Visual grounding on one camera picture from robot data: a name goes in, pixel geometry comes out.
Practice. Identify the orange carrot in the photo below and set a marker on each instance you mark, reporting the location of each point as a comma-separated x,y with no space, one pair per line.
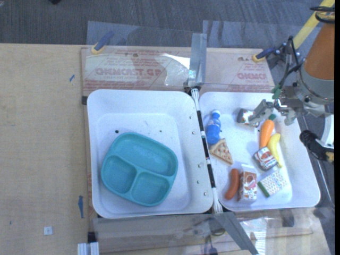
266,131

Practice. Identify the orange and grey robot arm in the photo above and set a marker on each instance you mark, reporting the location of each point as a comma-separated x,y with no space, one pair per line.
320,52

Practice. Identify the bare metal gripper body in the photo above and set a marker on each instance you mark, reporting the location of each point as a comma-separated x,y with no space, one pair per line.
290,100

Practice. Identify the red and white can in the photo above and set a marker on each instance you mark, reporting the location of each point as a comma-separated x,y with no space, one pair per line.
265,158

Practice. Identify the pizza slice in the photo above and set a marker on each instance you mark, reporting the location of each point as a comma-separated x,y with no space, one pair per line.
222,153

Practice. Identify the blue bottle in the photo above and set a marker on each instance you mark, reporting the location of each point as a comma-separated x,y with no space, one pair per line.
213,130

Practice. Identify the white plastic tray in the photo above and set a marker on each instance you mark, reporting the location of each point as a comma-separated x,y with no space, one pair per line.
148,108
300,179

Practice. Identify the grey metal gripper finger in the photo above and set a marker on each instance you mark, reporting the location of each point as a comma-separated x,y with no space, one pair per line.
261,111
290,118

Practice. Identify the brown cardboard board red print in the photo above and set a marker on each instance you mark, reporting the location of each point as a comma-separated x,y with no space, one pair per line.
127,70

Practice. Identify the yellow banana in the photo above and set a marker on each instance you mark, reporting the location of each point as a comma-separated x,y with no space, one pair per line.
275,145

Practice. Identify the black cylinder on white bracket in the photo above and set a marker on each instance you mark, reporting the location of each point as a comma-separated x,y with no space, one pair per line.
313,143

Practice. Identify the white packet with green edge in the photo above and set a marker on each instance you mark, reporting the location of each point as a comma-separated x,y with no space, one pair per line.
273,182

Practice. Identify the orange sausage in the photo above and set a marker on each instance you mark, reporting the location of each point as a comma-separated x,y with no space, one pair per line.
233,183

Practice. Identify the brown and white carton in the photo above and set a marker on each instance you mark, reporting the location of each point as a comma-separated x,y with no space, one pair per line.
248,186

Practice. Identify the white can with red print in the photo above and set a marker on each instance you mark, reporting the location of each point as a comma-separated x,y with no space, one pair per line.
244,115

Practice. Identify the teal divided plate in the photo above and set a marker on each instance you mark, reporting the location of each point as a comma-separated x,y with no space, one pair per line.
138,169

